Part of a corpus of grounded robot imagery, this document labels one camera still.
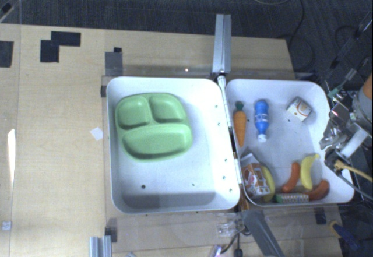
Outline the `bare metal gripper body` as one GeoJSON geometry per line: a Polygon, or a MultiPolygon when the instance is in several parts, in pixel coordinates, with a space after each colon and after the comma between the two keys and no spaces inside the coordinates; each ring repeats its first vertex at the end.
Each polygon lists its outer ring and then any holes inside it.
{"type": "Polygon", "coordinates": [[[352,111],[337,103],[329,113],[329,120],[319,141],[321,149],[332,147],[336,151],[356,151],[364,143],[364,108],[352,103],[352,111]]]}

